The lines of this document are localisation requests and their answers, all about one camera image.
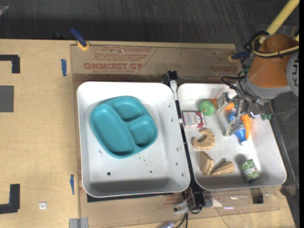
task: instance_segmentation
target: black corner marker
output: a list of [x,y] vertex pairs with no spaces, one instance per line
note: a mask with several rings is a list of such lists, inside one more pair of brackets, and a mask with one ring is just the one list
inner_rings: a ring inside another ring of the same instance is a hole
[[11,184],[9,203],[0,205],[0,214],[16,213],[20,208],[20,184]]
[[18,55],[0,55],[0,61],[11,61],[11,73],[20,73],[20,58]]

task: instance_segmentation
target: green lime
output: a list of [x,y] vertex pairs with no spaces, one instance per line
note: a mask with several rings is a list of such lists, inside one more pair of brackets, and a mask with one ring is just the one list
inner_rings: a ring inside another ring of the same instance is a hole
[[208,100],[202,101],[199,105],[199,111],[203,112],[205,116],[211,116],[215,112],[215,105]]

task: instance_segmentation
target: wooden table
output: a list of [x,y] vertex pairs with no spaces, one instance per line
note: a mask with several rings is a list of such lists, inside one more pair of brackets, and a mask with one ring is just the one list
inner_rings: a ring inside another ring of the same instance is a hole
[[[81,217],[70,53],[70,46],[75,43],[0,40],[0,54],[18,55],[21,68],[21,73],[13,74],[11,62],[0,61],[0,86],[14,86],[14,112],[0,112],[0,205],[9,203],[10,185],[20,184],[20,208],[18,212],[0,214],[0,228],[64,228],[68,227],[70,218]],[[61,59],[66,60],[67,76],[63,76]],[[75,178],[75,194],[71,190],[71,175]],[[280,192],[276,196],[279,210],[192,218],[189,227],[295,227],[285,196]],[[39,203],[44,201],[47,209],[39,209]],[[127,227],[154,228],[159,225],[132,224]],[[114,227],[105,224],[94,227],[107,226]]]

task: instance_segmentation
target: teal plate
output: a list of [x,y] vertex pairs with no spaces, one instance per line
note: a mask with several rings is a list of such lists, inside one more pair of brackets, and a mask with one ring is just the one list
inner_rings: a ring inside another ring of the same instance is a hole
[[157,127],[136,98],[121,96],[93,109],[90,124],[99,143],[115,158],[130,157],[151,146]]

